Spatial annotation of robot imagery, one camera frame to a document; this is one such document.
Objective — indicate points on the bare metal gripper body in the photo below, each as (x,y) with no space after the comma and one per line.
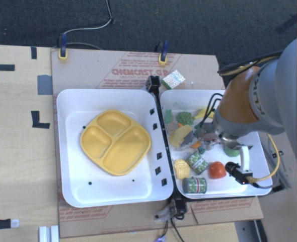
(209,129)

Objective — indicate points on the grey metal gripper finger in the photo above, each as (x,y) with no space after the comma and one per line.
(187,138)
(210,137)

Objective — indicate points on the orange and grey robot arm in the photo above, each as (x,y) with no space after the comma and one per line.
(266,89)

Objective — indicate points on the yellow cheese wedge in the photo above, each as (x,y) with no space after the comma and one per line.
(177,136)

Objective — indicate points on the orange carrot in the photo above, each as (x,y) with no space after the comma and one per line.
(195,144)

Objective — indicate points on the small teal lump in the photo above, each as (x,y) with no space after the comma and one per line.
(201,150)

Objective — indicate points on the yellow banana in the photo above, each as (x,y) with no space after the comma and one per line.
(201,113)

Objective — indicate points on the green broccoli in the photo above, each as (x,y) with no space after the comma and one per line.
(185,118)

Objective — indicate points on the green cup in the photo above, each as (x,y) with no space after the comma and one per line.
(231,152)

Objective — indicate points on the green peas can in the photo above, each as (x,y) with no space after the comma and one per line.
(196,162)

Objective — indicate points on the yellow fries packet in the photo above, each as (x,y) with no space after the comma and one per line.
(181,169)

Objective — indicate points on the red tomato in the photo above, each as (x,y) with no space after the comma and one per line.
(217,170)

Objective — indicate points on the grey can with green label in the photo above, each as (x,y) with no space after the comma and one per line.
(195,185)

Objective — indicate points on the white plastic tray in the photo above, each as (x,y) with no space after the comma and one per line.
(254,157)
(70,160)

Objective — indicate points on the green and white carton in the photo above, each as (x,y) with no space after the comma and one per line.
(173,79)

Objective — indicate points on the yellow divided plate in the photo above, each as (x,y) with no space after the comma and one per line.
(115,142)

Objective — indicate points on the brown cardboard board red print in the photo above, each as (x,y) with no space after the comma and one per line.
(88,69)

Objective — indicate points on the black cylinder on white bracket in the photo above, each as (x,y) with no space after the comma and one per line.
(244,157)

